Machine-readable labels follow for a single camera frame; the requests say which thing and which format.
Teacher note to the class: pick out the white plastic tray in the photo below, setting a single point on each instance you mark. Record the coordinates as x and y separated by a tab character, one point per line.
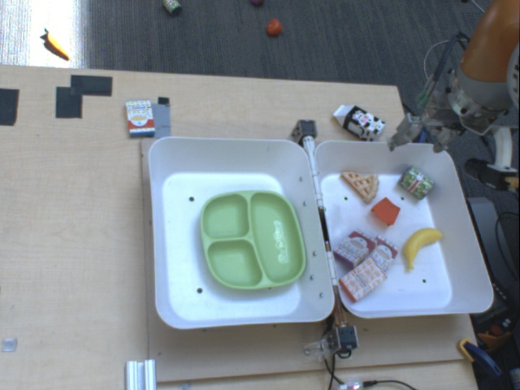
459	266
183	291

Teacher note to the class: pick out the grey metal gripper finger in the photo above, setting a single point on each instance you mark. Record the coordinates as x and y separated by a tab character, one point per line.
441	141
403	133

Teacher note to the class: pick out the orange cube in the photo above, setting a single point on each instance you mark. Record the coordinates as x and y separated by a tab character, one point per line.
386	210

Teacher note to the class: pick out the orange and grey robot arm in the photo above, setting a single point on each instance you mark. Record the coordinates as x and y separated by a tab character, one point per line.
493	35

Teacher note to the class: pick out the purple and white carton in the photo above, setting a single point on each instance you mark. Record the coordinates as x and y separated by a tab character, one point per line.
352	249
385	255

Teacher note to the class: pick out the tan toy pizza slice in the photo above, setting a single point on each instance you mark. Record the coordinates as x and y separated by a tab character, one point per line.
363	185

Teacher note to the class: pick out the green and white can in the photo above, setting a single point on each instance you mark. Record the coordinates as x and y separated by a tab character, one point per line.
416	183
172	4

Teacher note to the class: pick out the black and white milk carton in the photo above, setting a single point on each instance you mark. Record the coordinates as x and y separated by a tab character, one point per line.
361	123

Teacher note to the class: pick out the orange carrot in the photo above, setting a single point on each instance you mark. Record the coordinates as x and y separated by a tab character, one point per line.
57	46

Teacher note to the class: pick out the thin black and white rod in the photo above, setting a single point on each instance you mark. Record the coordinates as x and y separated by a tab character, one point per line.
315	177

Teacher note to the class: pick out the red, white and blue carton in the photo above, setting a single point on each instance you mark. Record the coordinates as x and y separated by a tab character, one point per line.
140	118

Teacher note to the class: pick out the orange and white packet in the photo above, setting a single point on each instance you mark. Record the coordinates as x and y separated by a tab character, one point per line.
361	280

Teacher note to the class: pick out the green divided plate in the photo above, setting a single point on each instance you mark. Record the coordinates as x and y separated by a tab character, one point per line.
268	234

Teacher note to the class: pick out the yellow banana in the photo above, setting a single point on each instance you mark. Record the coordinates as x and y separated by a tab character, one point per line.
418	242

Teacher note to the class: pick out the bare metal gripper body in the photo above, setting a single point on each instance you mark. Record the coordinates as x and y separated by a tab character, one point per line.
471	116

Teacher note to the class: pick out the red tomato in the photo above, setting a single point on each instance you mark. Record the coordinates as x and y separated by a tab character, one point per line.
274	27

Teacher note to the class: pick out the black cylinder on white bracket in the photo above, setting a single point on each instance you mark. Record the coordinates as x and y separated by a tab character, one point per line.
493	173

